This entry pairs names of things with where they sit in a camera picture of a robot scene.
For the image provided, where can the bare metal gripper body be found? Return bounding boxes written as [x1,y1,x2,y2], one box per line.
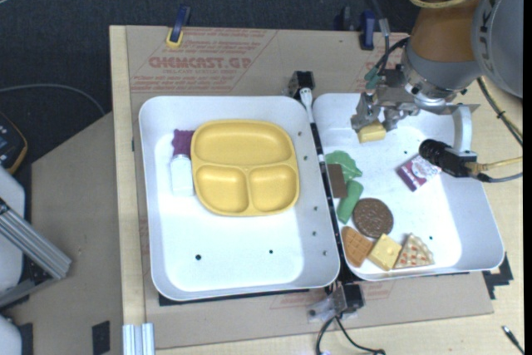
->
[365,68,458,114]

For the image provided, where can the yellow cheese block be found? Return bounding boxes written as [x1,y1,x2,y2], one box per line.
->
[357,120,387,145]

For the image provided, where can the green lettuce leaf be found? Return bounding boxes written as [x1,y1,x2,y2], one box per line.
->
[323,150,363,182]

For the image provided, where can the thin black and white rod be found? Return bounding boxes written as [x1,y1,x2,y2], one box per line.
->
[299,88,347,284]

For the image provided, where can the purple and white carton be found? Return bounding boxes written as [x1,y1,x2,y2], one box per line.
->
[396,154,443,193]

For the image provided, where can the brown chocolate bar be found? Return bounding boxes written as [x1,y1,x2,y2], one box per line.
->
[326,163,349,199]

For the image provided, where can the green pea pod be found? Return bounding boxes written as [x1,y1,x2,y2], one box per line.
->
[336,180,365,224]

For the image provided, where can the brown round biscuit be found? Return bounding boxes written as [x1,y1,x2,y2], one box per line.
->
[352,198,395,239]

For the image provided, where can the white plastic tray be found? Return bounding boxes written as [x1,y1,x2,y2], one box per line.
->
[138,95,342,302]
[311,92,506,283]

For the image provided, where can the brown cardboard board red print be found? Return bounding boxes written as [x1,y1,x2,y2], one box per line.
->
[124,25,495,350]

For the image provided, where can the yellow divided plate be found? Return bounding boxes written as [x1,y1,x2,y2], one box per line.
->
[190,119,301,218]

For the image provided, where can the orange waffle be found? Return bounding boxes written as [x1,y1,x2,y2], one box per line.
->
[340,225,376,268]

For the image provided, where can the yellow cheese wedge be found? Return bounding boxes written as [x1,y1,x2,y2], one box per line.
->
[367,233,403,272]

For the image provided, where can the pizza slice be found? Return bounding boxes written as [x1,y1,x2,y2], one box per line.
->
[392,233,436,270]

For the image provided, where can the white bottle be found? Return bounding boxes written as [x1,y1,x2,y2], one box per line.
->
[169,153,195,197]

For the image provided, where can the black cylinder on white bracket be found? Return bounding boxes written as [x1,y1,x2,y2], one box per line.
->
[418,103,480,179]

